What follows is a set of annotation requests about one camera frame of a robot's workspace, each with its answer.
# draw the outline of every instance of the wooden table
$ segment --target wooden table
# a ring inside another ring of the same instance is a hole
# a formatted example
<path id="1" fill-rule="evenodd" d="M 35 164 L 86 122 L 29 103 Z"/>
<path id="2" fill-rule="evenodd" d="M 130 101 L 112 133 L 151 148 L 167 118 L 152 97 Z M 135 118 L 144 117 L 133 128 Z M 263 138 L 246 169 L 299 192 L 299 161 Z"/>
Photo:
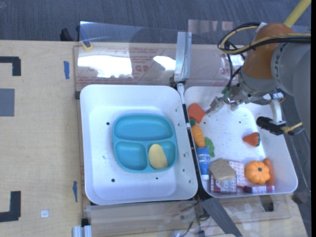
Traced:
<path id="1" fill-rule="evenodd" d="M 14 116 L 0 117 L 0 213 L 12 209 L 11 192 L 21 192 L 21 215 L 17 221 L 0 222 L 1 236 L 64 237 L 71 236 L 72 227 L 81 225 L 74 72 L 74 47 L 78 45 L 0 41 L 0 56 L 21 59 L 21 76 L 12 76 L 12 64 L 0 63 L 0 89 L 14 89 L 15 98 Z M 238 229 L 244 236 L 307 236 L 297 205 L 290 195 L 285 198 L 291 217 L 240 223 Z M 210 222 L 204 222 L 203 229 L 207 235 L 223 234 Z M 186 236 L 194 236 L 195 230 L 192 228 Z M 170 231 L 143 236 L 169 234 Z"/>

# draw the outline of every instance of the beige sponge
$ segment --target beige sponge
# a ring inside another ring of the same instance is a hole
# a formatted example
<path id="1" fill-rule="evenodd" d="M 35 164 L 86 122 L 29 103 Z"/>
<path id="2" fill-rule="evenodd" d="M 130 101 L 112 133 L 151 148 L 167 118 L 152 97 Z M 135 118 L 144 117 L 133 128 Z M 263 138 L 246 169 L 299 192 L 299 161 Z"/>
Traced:
<path id="1" fill-rule="evenodd" d="M 236 171 L 230 167 L 229 163 L 225 159 L 218 159 L 211 162 L 208 167 L 215 180 L 223 181 L 225 179 L 231 179 L 236 176 Z"/>

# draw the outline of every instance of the black tape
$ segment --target black tape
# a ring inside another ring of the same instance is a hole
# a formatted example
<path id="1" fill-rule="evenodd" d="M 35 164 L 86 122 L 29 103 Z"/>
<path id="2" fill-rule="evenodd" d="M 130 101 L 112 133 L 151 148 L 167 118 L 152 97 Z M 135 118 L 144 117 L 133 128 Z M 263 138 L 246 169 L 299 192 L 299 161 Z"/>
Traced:
<path id="1" fill-rule="evenodd" d="M 12 63 L 12 76 L 21 76 L 21 59 L 18 56 L 0 56 L 0 63 Z"/>
<path id="2" fill-rule="evenodd" d="M 16 221 L 21 217 L 21 191 L 11 192 L 10 210 L 0 212 L 0 222 Z"/>

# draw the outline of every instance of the green leaf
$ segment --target green leaf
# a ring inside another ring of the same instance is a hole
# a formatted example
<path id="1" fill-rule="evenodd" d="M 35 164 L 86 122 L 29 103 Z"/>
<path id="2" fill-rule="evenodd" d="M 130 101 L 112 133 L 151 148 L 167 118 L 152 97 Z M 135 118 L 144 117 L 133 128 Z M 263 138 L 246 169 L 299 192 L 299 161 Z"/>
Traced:
<path id="1" fill-rule="evenodd" d="M 215 154 L 214 154 L 215 148 L 214 148 L 212 140 L 208 137 L 204 137 L 204 141 L 205 141 L 205 145 L 208 146 L 209 155 L 211 157 L 215 157 Z"/>

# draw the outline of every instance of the toy pumpkin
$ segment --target toy pumpkin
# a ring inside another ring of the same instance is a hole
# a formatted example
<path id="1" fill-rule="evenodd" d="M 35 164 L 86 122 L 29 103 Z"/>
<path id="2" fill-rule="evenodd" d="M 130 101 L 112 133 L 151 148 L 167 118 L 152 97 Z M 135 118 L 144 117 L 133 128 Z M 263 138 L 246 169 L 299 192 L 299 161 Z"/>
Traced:
<path id="1" fill-rule="evenodd" d="M 264 184 L 270 179 L 269 168 L 259 160 L 252 160 L 245 167 L 245 177 L 254 184 Z"/>

